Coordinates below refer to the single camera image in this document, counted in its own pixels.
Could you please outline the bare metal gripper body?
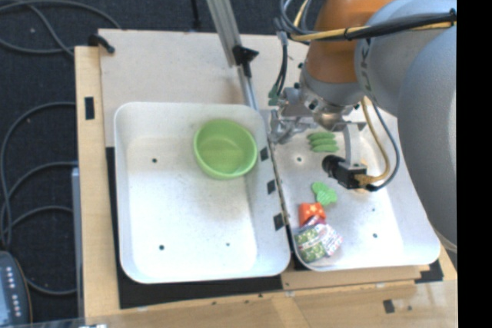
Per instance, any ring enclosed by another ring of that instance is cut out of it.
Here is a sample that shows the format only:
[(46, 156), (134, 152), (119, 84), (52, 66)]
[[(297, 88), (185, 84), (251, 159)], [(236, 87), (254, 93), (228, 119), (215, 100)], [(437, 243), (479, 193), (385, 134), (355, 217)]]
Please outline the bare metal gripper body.
[(332, 104), (308, 88), (285, 88), (278, 99), (278, 117), (296, 128), (317, 124), (331, 131), (348, 114), (348, 106)]

